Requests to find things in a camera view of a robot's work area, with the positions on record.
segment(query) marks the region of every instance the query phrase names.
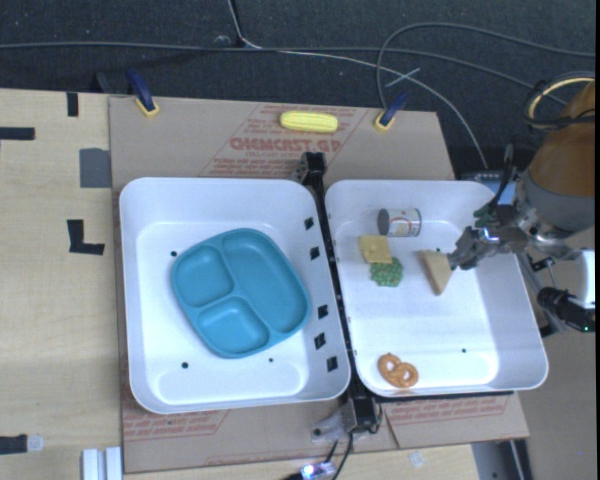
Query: table surface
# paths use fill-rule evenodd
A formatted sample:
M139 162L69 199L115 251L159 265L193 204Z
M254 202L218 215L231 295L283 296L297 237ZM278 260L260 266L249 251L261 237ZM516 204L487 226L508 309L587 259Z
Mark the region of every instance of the table surface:
M36 140L0 149L0 436L38 434L39 452L0 456L0 479L80 478L82 450L121 444L111 189L80 187L79 151L109 148L106 95L0 89L0 126ZM67 220L102 256L68 254ZM279 479L303 461L125 478ZM478 478L471 445L353 454L346 478Z

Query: robotic hand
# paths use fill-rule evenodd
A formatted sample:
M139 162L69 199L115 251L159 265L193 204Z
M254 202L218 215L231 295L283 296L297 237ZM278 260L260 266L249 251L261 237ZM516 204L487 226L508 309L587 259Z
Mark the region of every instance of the robotic hand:
M567 103L558 119L540 121L535 109L553 90L571 83L586 86ZM529 167L515 183L511 204L499 204L513 176L512 150L508 167L495 197L474 213L468 226L447 255L452 269L468 270L487 256L515 253L522 259L528 247L548 256L547 261L576 260L583 283L575 296L543 288L538 303L580 331L595 330L595 252L575 250L565 240L594 225L595 78L567 74L538 88L525 105L525 121L548 131Z

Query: yellow handle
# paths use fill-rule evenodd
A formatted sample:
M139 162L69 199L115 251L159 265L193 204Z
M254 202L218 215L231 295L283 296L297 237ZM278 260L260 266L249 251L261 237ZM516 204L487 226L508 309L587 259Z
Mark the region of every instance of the yellow handle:
M333 133L338 129L338 118L326 112L287 110L280 114L280 125L301 132Z

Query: metal can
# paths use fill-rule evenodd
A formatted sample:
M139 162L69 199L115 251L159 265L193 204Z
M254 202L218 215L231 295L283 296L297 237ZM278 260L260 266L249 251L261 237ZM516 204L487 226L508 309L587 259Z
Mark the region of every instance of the metal can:
M378 212L378 231L386 236L418 236L422 228L420 210L386 210Z

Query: white tray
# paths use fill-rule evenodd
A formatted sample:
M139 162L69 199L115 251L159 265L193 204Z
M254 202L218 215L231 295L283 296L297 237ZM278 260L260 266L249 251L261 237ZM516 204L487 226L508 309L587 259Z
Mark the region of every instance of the white tray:
M326 195L356 369L361 381L385 397L532 389L546 378L542 339L513 254L497 255L469 271L457 269L440 296L416 251L449 253L473 212L493 197L469 181L340 181ZM357 239L378 234L382 208L417 208L417 237L388 238L404 267L397 287L370 279ZM413 364L419 381L397 389L379 373L380 356Z
M177 413L332 399L351 369L310 192L287 180L142 178L120 196L131 389L146 409ZM308 323L240 359L211 352L170 285L172 256L235 228L266 233L304 282Z

